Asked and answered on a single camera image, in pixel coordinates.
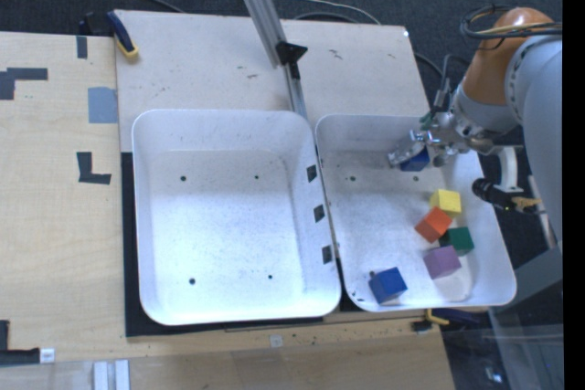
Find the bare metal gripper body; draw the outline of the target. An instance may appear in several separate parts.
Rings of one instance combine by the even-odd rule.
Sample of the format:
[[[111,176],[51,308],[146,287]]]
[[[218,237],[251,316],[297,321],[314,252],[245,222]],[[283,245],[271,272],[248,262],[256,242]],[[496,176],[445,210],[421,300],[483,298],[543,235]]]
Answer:
[[[409,142],[414,149],[429,148],[435,156],[454,156],[470,151],[490,155],[496,150],[490,132],[474,126],[454,111],[427,113],[409,132]]]

